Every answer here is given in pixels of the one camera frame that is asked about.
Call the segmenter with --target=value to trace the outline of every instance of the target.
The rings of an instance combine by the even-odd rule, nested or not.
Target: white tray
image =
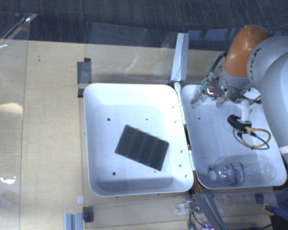
[[[181,98],[188,126],[190,143],[194,154],[194,163],[200,183],[208,189],[248,188],[279,186],[287,179],[286,169],[273,136],[268,150],[251,150],[237,142],[232,134],[232,127],[227,122],[231,114],[241,116],[240,104],[227,101],[217,108],[216,102],[207,98],[200,106],[192,108],[190,101],[200,85],[187,85],[182,89]],[[250,121],[252,127],[270,130],[261,105],[251,105]],[[244,182],[239,185],[219,185],[208,177],[209,167],[215,163],[268,161],[276,176],[268,182]]]
[[[188,191],[193,173],[176,92],[166,85],[94,83],[84,91],[88,174],[100,196]],[[125,125],[169,142],[161,171],[115,153]]]

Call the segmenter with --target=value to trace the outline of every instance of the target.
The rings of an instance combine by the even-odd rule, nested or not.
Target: bottle label
[[[242,163],[229,163],[233,171],[232,185],[241,184],[244,182],[244,165]]]

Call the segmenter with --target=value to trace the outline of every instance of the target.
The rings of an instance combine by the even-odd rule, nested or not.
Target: gray floor
[[[288,0],[0,0],[0,12],[38,13],[31,40],[88,42],[93,23],[186,32],[288,22]],[[277,33],[288,34],[288,26]]]

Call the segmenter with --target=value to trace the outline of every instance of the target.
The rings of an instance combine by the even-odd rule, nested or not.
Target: clear plastic bottle
[[[265,183],[275,177],[275,167],[266,161],[232,162],[210,168],[209,178],[220,184]]]

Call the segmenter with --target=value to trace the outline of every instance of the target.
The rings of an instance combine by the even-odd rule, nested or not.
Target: wooden table
[[[173,57],[174,49],[28,42],[21,166],[21,230],[61,230],[65,213],[84,206],[77,61],[92,59],[102,69],[149,68]],[[219,52],[189,51],[188,76],[200,80]],[[2,216],[0,230],[9,219]],[[225,218],[231,223],[270,223],[267,214]],[[187,221],[103,228],[186,230]]]

